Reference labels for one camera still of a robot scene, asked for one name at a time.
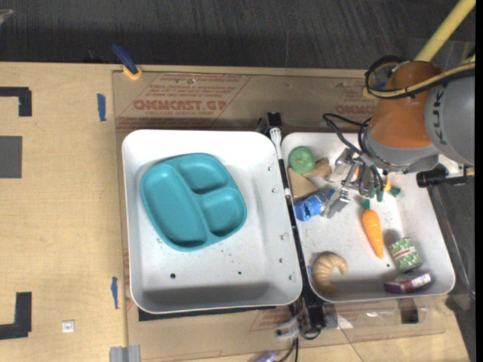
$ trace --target yellow tube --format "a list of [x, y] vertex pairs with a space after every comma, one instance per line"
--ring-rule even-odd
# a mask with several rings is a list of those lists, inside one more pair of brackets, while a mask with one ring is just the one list
[[414, 60], [429, 62], [476, 6], [476, 0], [460, 0]]

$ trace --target can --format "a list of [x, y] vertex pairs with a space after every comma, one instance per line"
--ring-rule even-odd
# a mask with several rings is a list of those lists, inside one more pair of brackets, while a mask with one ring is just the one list
[[389, 251], [401, 272], [407, 272], [422, 265], [420, 254], [411, 238], [402, 238], [390, 244]]

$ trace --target white square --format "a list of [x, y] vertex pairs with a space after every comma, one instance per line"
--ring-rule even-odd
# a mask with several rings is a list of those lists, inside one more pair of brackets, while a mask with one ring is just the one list
[[74, 321], [62, 321], [62, 332], [73, 333], [75, 331]]

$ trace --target croissant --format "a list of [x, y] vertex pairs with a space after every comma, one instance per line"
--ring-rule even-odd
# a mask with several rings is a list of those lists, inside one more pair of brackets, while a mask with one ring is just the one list
[[334, 267], [338, 267], [342, 275], [347, 273], [346, 260], [335, 253], [320, 256], [312, 266], [315, 285], [324, 293], [335, 293], [337, 291], [337, 286], [331, 283], [331, 273]]

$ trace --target teal plate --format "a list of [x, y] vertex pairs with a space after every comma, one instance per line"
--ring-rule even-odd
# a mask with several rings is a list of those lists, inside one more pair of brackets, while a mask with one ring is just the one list
[[175, 250], [222, 241], [247, 219], [235, 180], [212, 155], [181, 155], [154, 165], [144, 173], [140, 192], [151, 223]]

